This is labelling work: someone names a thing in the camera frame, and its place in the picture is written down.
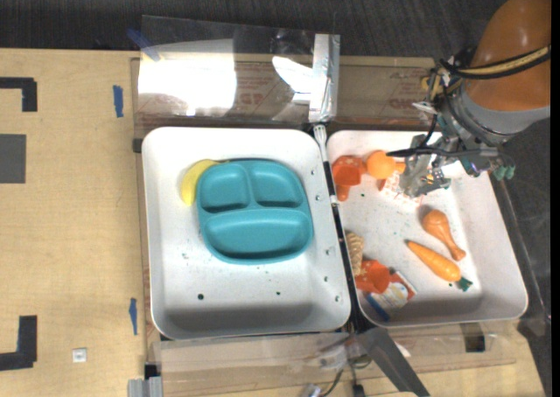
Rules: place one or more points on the thin black and white rod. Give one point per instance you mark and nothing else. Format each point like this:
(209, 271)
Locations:
(320, 141)

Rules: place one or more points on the tan waffle biscuit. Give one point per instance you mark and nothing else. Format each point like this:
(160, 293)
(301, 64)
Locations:
(355, 253)

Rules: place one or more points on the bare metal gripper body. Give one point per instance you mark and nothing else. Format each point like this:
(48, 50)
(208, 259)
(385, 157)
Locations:
(455, 133)

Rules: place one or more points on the orange carrot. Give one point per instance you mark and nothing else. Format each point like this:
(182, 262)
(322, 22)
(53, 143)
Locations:
(435, 262)

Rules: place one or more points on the orange toy fruit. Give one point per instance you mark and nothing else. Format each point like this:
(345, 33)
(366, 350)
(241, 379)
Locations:
(380, 164)

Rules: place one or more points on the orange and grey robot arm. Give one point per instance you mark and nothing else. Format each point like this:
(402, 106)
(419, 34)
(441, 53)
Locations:
(507, 76)

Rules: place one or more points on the white plastic tray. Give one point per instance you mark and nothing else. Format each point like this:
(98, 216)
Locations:
(245, 299)
(472, 294)

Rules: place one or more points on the blue divided plate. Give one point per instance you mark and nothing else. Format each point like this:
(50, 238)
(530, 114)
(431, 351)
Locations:
(254, 229)

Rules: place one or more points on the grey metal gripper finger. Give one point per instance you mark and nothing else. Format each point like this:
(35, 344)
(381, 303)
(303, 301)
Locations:
(438, 178)
(413, 176)

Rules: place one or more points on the yellow banana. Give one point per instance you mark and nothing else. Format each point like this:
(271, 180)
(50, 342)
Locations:
(189, 181)

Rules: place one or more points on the orange toy chicken drumstick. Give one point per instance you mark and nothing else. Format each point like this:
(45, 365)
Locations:
(437, 224)

